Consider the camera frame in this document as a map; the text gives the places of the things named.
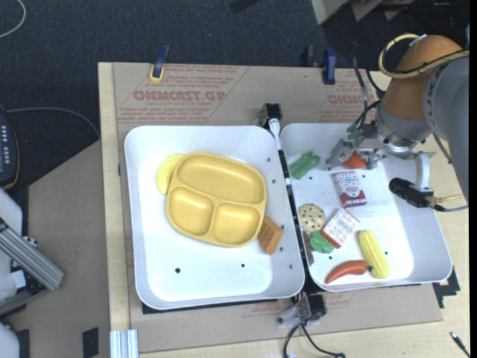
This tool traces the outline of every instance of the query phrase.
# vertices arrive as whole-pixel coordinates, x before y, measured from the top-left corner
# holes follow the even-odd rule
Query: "cookie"
[[[321,230],[326,223],[325,212],[315,204],[304,204],[298,208],[298,222],[306,232]]]

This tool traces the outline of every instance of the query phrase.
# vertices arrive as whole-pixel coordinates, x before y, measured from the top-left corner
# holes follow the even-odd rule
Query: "yellow plate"
[[[168,189],[166,212],[187,236],[226,247],[254,240],[262,224],[267,186],[248,164],[195,152],[177,164]]]

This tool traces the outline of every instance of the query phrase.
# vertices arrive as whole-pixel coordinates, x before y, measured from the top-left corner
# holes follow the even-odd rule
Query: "white tray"
[[[341,206],[332,174],[349,169],[335,167],[328,171],[325,161],[337,141],[347,135],[348,126],[292,124],[283,128],[281,140],[289,166],[308,151],[313,151],[321,158],[318,167],[310,170],[305,177],[291,179],[297,208],[305,203],[313,203],[330,218]],[[369,229],[376,235],[386,253],[390,275],[384,280],[377,280],[370,273],[348,275],[333,283],[324,283],[328,273],[339,263],[362,259],[357,233],[354,233],[331,254],[312,252],[315,262],[309,266],[309,270],[313,281],[325,290],[337,292],[447,279],[452,262],[434,210],[412,207],[388,188],[389,181],[395,177],[416,181],[415,163],[387,156],[374,169],[356,171],[367,203],[347,210],[360,221],[359,229]]]
[[[256,126],[141,126],[124,150],[133,227],[136,290],[154,309],[289,298],[305,275],[274,138]],[[240,248],[201,242],[177,232],[165,213],[156,171],[173,153],[204,151],[258,169],[268,187],[265,216],[284,226],[277,251],[258,239]]]

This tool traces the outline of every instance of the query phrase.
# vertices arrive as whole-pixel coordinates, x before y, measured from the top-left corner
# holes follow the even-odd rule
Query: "dark carpet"
[[[337,67],[377,70],[384,44],[404,31],[442,34],[464,46],[470,0],[416,0],[387,20],[380,9],[357,22],[344,5],[323,25],[311,0],[21,0],[26,20],[0,37],[0,105],[6,110],[58,107],[99,127],[100,61],[154,62],[160,43],[170,63],[299,66],[313,45],[332,47]],[[435,7],[436,2],[445,3]],[[0,0],[0,35],[22,18],[14,0]],[[21,153],[14,190],[32,184],[96,141],[86,121],[68,113],[11,113]]]

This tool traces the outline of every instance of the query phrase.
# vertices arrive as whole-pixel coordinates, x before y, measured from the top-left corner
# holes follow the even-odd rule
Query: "blue clamp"
[[[157,55],[156,64],[151,67],[149,79],[151,82],[158,84],[164,77],[164,63],[167,60],[169,53],[169,45],[162,44],[159,47],[159,54]]]
[[[335,84],[335,66],[336,53],[332,48],[328,48],[323,52],[323,82],[326,85]]]

